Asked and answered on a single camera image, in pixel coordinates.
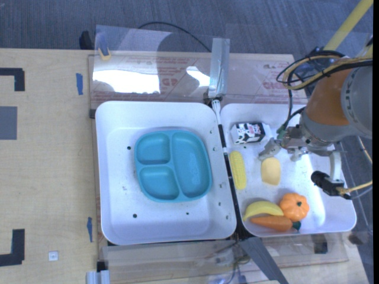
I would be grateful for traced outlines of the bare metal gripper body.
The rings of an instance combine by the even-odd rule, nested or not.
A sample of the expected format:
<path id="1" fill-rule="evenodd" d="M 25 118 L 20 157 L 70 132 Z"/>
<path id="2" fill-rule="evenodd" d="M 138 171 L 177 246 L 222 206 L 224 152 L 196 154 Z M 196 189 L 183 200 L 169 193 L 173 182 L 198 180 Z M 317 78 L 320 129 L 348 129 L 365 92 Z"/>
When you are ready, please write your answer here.
<path id="1" fill-rule="evenodd" d="M 291 155 L 294 149 L 310 150 L 307 147 L 306 139 L 299 125 L 288 127 L 282 137 L 281 147 Z"/>

